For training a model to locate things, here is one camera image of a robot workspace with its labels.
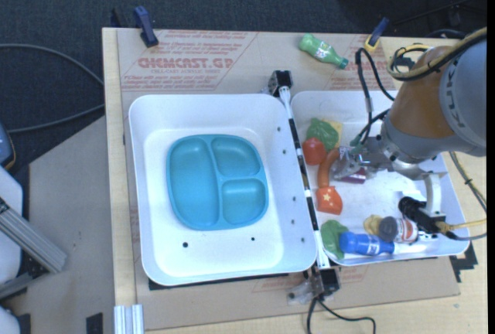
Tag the black cylinder on white bracket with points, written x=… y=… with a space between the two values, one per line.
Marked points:
x=430 y=218

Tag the yellow toy food lump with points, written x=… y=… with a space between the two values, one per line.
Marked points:
x=372 y=223

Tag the yellow toy cheese slice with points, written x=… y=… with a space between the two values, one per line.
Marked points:
x=335 y=127

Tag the blue plastic bottle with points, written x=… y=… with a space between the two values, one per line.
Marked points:
x=365 y=244

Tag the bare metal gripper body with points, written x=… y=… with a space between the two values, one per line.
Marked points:
x=381 y=158

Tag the white plastic tray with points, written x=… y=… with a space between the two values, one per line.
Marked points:
x=367 y=201
x=162 y=259

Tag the thin black and white rod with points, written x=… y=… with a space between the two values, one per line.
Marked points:
x=307 y=193

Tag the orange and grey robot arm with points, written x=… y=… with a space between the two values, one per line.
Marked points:
x=429 y=112

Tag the green toy lettuce leaf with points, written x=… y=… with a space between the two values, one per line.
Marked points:
x=329 y=236
x=323 y=131

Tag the brown cardboard board red print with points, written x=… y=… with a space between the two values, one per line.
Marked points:
x=185 y=65

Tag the blue divided plate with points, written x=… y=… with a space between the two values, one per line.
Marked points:
x=193 y=181

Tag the red and white can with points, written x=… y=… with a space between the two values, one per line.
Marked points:
x=406 y=230

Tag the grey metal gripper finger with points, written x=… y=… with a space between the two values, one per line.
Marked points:
x=344 y=172
x=348 y=155

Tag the red toy tomato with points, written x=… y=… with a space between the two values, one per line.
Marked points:
x=313 y=151

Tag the green plastic bottle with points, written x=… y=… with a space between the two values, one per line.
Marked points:
x=319 y=48

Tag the orange toy sausage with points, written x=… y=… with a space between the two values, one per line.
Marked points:
x=325 y=170

